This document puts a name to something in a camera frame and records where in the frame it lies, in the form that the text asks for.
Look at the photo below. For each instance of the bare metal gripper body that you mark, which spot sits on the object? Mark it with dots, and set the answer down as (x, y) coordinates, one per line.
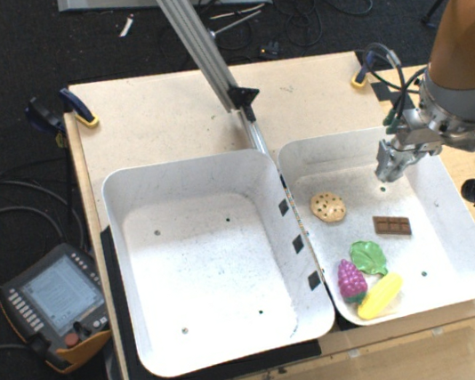
(418, 132)

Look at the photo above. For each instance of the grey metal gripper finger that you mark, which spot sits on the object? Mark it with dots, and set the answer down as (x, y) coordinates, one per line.
(384, 162)
(400, 162)

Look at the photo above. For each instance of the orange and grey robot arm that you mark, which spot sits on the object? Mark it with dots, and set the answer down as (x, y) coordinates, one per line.
(462, 48)

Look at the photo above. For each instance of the brown chocolate bar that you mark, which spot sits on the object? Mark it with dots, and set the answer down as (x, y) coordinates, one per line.
(392, 225)

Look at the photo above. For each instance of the tan chocolate chip biscuit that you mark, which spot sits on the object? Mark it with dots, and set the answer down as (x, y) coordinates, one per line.
(328, 207)

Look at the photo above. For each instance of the white plastic tray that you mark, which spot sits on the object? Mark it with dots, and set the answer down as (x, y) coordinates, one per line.
(435, 241)
(213, 261)

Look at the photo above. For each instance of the green lettuce leaf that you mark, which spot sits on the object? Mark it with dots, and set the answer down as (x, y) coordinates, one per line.
(368, 257)

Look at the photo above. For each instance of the purple grapes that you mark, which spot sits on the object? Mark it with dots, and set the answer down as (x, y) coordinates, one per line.
(351, 280)

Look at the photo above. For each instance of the yellow corn cob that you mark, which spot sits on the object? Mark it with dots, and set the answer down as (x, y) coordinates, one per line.
(380, 296)

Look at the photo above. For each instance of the pale wood board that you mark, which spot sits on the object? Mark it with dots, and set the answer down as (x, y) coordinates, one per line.
(154, 126)

